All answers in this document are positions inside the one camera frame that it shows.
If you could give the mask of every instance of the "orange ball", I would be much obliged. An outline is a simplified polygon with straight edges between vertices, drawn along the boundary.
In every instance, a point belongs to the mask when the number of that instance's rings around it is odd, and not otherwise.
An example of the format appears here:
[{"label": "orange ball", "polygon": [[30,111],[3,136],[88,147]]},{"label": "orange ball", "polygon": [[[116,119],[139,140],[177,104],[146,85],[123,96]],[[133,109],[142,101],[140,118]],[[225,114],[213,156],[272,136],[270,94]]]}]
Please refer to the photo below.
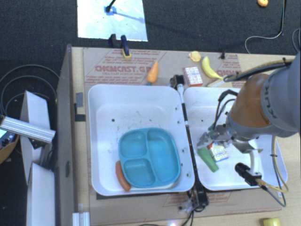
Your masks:
[{"label": "orange ball", "polygon": [[257,3],[261,7],[266,7],[268,5],[268,3],[269,3],[269,0],[257,0]]}]

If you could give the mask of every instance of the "banana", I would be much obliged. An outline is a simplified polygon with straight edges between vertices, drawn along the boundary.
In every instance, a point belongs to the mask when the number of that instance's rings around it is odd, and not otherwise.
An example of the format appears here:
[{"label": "banana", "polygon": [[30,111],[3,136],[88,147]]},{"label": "banana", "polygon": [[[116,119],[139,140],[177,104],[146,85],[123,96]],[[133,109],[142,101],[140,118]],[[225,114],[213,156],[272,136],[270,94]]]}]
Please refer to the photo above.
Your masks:
[{"label": "banana", "polygon": [[222,77],[219,76],[219,75],[218,75],[218,74],[210,67],[210,61],[209,61],[208,56],[205,56],[205,57],[203,58],[203,61],[202,61],[202,68],[203,68],[204,73],[205,73],[209,78],[217,78],[217,79],[222,80]]}]

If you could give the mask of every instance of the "black carpet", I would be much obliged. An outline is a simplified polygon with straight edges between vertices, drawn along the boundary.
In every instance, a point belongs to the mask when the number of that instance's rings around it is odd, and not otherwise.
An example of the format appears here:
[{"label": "black carpet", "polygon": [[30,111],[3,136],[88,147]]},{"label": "black carpet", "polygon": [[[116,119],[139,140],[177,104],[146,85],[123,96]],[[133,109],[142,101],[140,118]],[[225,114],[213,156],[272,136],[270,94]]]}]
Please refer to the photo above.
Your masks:
[{"label": "black carpet", "polygon": [[[269,0],[266,8],[257,0],[143,0],[148,42],[130,42],[130,48],[199,50],[246,53],[245,40],[253,35],[275,36],[280,30],[283,0]],[[301,24],[301,0],[287,0],[283,36],[274,40],[252,39],[251,53],[295,55],[292,33]],[[108,47],[106,40],[77,37],[77,0],[0,0],[0,79],[20,65],[39,64],[60,73],[66,45]],[[38,68],[18,70],[0,83],[22,75],[36,75],[54,88],[57,79]],[[37,79],[18,80],[8,86],[4,106],[25,89],[48,97],[55,117],[51,89]],[[8,106],[18,118],[22,97]],[[25,225],[26,183],[21,156],[0,165],[0,226]]]}]

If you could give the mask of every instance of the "sausage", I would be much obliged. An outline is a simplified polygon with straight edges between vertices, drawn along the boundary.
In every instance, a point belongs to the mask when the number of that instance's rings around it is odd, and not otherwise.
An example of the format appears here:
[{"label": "sausage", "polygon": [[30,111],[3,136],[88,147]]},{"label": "sausage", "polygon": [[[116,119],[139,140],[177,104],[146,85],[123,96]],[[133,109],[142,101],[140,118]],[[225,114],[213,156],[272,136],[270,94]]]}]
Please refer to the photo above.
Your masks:
[{"label": "sausage", "polygon": [[127,182],[126,178],[123,175],[123,171],[121,168],[121,162],[117,161],[115,165],[117,179],[125,191],[129,191],[131,189],[131,185]]}]

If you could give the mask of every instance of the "blue divided plate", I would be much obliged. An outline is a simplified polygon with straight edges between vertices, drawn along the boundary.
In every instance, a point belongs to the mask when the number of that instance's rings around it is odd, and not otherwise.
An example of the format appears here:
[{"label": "blue divided plate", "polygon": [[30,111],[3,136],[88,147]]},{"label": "blue divided plate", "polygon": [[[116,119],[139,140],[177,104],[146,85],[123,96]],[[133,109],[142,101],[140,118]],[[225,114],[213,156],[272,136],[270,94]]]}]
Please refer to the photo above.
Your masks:
[{"label": "blue divided plate", "polygon": [[174,140],[163,129],[129,131],[120,138],[118,146],[123,174],[132,186],[164,186],[180,175],[180,160]]}]

